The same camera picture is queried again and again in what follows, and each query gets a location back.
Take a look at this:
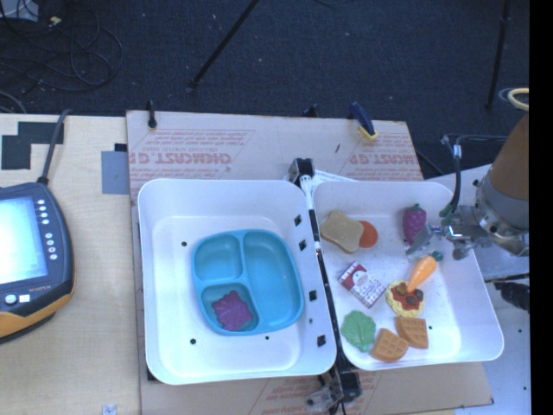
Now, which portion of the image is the black cylinder on white bracket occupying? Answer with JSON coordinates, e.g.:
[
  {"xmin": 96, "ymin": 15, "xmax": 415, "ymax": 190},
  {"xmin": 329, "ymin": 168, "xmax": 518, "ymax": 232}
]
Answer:
[{"xmin": 482, "ymin": 253, "xmax": 530, "ymax": 314}]

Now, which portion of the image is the red and white carton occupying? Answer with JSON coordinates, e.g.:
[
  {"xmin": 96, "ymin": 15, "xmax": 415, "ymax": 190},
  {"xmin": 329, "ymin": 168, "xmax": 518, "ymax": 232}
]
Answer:
[{"xmin": 337, "ymin": 260, "xmax": 387, "ymax": 310}]

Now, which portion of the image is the thin black and white rod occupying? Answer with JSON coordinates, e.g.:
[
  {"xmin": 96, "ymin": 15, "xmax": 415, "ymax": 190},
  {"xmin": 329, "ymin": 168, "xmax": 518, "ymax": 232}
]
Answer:
[{"xmin": 301, "ymin": 174, "xmax": 349, "ymax": 375}]

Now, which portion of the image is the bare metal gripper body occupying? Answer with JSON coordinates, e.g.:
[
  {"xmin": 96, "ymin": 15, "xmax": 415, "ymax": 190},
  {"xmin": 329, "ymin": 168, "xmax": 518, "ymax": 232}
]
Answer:
[{"xmin": 431, "ymin": 204, "xmax": 530, "ymax": 258}]

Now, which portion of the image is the white printed paper slip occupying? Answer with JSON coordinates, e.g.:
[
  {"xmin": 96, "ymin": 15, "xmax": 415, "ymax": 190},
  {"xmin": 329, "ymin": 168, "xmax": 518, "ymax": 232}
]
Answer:
[{"xmin": 312, "ymin": 169, "xmax": 360, "ymax": 186}]

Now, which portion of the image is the orange toy waffle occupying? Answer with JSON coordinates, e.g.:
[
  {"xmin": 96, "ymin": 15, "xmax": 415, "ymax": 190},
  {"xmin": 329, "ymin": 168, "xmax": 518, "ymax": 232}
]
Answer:
[
  {"xmin": 394, "ymin": 315, "xmax": 430, "ymax": 350},
  {"xmin": 370, "ymin": 327, "xmax": 410, "ymax": 364}
]

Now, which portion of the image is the tan toy bread slice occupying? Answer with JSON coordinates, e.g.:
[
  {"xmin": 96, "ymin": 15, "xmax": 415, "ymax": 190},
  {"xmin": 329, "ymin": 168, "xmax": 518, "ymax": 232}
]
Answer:
[{"xmin": 319, "ymin": 209, "xmax": 365, "ymax": 254}]

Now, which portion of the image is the purple toy leaf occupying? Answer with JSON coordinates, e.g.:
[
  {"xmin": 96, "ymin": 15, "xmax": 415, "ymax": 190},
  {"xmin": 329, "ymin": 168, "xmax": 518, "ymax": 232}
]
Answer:
[{"xmin": 211, "ymin": 290, "xmax": 255, "ymax": 332}]

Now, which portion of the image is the brown cardboard board red print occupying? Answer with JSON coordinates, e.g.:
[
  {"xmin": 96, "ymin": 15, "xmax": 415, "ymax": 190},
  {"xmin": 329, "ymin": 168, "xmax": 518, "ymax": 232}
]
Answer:
[{"xmin": 125, "ymin": 110, "xmax": 494, "ymax": 415}]

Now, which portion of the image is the green toy lettuce leaf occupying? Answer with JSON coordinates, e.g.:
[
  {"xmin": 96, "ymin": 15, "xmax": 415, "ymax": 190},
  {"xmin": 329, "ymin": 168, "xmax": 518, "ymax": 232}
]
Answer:
[{"xmin": 340, "ymin": 310, "xmax": 378, "ymax": 354}]

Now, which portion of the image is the blue divided plate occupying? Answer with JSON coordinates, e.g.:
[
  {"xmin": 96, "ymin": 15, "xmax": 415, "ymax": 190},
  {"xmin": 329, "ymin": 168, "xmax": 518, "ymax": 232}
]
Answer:
[{"xmin": 191, "ymin": 228, "xmax": 305, "ymax": 337}]

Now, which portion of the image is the black block with thin wires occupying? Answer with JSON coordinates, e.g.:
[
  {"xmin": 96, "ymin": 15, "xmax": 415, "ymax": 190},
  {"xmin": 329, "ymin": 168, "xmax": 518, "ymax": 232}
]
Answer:
[
  {"xmin": 288, "ymin": 157, "xmax": 315, "ymax": 185},
  {"xmin": 335, "ymin": 368, "xmax": 363, "ymax": 402}
]

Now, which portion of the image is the orange round toy slice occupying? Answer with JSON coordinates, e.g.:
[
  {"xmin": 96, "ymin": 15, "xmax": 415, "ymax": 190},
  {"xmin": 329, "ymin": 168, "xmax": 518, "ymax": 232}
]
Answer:
[{"xmin": 357, "ymin": 220, "xmax": 379, "ymax": 250}]

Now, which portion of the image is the orange toy carrot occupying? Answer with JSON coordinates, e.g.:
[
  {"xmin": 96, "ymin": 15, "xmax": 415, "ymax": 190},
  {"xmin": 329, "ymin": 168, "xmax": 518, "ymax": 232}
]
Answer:
[{"xmin": 406, "ymin": 250, "xmax": 445, "ymax": 294}]

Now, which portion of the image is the yellow toy spaghetti with meatballs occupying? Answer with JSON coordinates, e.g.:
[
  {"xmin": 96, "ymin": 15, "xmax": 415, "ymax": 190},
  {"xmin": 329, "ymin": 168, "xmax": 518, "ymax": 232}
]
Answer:
[{"xmin": 385, "ymin": 279, "xmax": 427, "ymax": 319}]

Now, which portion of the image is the white plastic tray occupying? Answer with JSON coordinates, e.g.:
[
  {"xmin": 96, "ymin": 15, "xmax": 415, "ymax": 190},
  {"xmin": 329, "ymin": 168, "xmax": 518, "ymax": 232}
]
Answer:
[
  {"xmin": 311, "ymin": 180, "xmax": 505, "ymax": 372},
  {"xmin": 137, "ymin": 177, "xmax": 338, "ymax": 386}
]

